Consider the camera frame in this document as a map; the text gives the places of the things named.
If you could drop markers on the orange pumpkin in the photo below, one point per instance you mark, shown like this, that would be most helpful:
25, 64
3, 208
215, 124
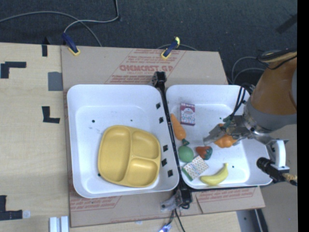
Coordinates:
225, 142

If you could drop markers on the thin black rod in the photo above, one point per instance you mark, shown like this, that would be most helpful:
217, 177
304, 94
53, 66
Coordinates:
169, 124

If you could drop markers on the orange carrot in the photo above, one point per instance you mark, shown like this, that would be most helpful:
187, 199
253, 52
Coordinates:
178, 129

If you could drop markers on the yellow banana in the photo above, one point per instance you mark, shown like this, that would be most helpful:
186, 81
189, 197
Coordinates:
214, 178

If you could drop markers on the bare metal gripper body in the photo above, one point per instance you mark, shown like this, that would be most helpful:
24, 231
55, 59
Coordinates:
243, 124

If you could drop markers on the maroon carton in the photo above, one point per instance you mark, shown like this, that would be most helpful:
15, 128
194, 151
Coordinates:
187, 113

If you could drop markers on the white plastic tray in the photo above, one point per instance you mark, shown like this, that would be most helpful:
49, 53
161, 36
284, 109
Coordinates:
113, 100
210, 98

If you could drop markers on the yellow divided plate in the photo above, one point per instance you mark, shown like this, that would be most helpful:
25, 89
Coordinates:
116, 151

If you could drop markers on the red strawberry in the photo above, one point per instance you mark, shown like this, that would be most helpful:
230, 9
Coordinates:
204, 152

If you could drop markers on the brown cardboard board, red print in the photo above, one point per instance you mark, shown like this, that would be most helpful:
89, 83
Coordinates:
96, 66

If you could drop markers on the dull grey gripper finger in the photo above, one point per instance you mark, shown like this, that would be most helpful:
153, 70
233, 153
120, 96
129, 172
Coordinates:
213, 135
240, 133

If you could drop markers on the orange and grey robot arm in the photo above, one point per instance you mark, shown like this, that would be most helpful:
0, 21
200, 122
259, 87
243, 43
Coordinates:
275, 93

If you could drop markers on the black cylinder on white bracket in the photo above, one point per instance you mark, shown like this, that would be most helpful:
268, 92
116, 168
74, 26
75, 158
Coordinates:
280, 153

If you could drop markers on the green ball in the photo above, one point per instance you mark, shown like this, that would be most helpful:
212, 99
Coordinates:
186, 154

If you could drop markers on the colourful printed packet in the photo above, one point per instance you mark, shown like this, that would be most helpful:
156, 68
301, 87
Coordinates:
195, 167

